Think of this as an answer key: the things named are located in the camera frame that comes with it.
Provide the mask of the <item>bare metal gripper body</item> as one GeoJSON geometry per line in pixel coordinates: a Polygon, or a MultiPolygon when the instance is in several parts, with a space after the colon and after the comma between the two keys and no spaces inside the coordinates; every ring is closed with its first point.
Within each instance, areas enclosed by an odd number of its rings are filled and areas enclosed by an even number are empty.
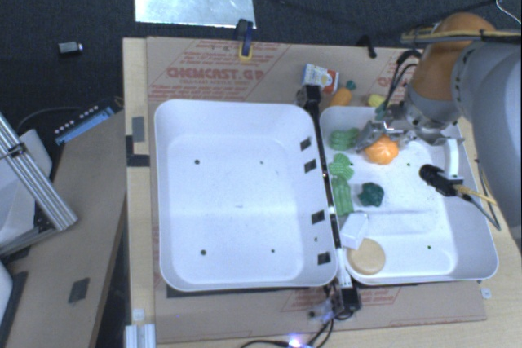
{"type": "Polygon", "coordinates": [[[375,110],[374,120],[385,122],[384,135],[391,140],[394,139],[395,134],[409,130],[413,132],[413,140],[422,138],[422,123],[425,121],[425,117],[414,105],[393,104],[385,108],[381,104],[375,110]]]}

